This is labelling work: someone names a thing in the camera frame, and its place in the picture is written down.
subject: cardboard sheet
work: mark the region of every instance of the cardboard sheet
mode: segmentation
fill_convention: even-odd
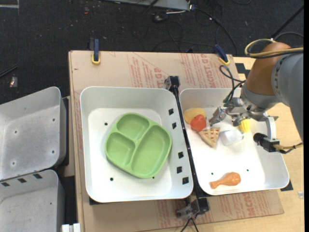
[[[74,99],[75,171],[78,219],[83,231],[137,232],[183,226],[176,211],[184,200],[91,204],[85,189],[80,94],[90,86],[162,87],[170,75],[180,78],[181,89],[231,87],[231,80],[219,71],[215,54],[101,52],[101,64],[91,63],[90,51],[69,52],[71,94]],[[229,68],[238,73],[232,57]],[[200,215],[196,224],[282,214],[278,192],[267,190],[208,197],[210,211]]]

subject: black hole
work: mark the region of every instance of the black hole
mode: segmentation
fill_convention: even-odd
[[[177,167],[177,173],[181,173],[183,171],[183,167]]]
[[[20,179],[18,179],[18,181],[20,182],[20,183],[25,183],[25,182],[27,182],[25,179],[23,179],[23,178],[20,178]]]
[[[43,177],[40,176],[39,174],[34,174],[33,176],[36,177],[37,179],[42,179],[42,178],[43,178]]]
[[[189,177],[183,178],[183,185],[189,183]]]
[[[3,183],[1,183],[3,186],[5,186],[5,187],[8,187],[10,184],[9,183],[6,183],[6,182],[3,182]]]

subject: white plastic tray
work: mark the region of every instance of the white plastic tray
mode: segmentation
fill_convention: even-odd
[[[65,194],[53,170],[0,182],[0,231],[60,232]]]
[[[223,99],[229,94],[229,88],[195,88],[185,89],[180,93],[180,103],[183,112],[189,108],[204,108],[207,118],[218,106],[223,105]],[[236,89],[234,97],[239,97],[240,89]],[[214,127],[220,131],[235,130],[232,118],[227,115]],[[250,119],[250,132],[244,134],[244,139],[230,146],[224,146],[220,137],[216,148],[211,148],[202,141],[197,132],[191,130],[185,123],[197,172],[198,183],[210,195],[222,195],[239,192],[280,189],[288,185],[289,174],[282,154],[265,151],[253,141],[255,133],[267,135],[265,122]],[[228,172],[240,174],[241,183],[236,186],[220,185],[216,189],[209,182],[216,181]]]
[[[189,157],[174,95],[162,88],[88,87],[80,97],[88,195],[100,203],[181,199],[193,190]],[[110,163],[104,142],[114,121],[129,112],[141,114],[167,129],[169,157],[158,175],[134,177]]]
[[[59,165],[66,155],[66,108],[50,87],[0,105],[0,180]]]

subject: robotic hand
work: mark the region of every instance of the robotic hand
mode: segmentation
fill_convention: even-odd
[[[219,107],[210,119],[210,124],[220,122],[226,115],[232,117],[233,126],[238,126],[242,120],[249,118],[265,121],[268,135],[257,133],[253,137],[254,141],[269,152],[287,153],[282,150],[282,146],[278,147],[279,141],[272,133],[272,130],[275,133],[274,121],[277,117],[267,116],[266,110],[279,102],[289,106],[298,133],[304,142],[303,48],[291,48],[284,43],[267,41],[271,43],[261,53],[250,54],[256,61],[241,88],[240,97],[229,99],[225,108]],[[253,43],[246,47],[246,54]]]

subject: green divided tray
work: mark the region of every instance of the green divided tray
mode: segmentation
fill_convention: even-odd
[[[105,154],[120,169],[138,178],[154,177],[172,146],[169,132],[158,123],[136,113],[122,115],[105,141]]]

